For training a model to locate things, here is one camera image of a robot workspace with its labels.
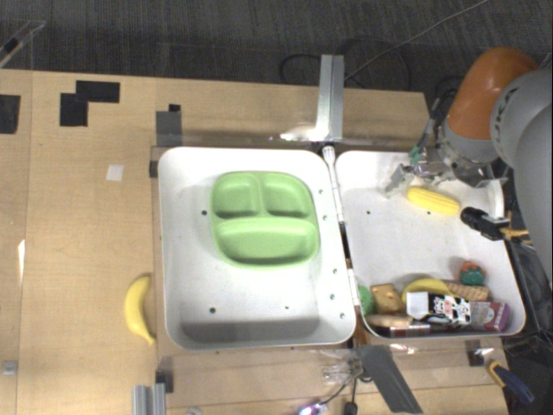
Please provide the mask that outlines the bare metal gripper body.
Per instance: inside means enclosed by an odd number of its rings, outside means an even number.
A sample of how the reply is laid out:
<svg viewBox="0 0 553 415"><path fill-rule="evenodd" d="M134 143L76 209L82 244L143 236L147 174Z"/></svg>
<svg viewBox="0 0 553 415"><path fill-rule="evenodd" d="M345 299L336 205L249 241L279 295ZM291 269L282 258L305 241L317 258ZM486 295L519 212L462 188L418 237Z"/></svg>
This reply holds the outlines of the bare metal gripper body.
<svg viewBox="0 0 553 415"><path fill-rule="evenodd" d="M460 156L447 145L431 145L422 151L415 174L440 175L442 182L460 181L470 187L482 187L489 181L489 165Z"/></svg>

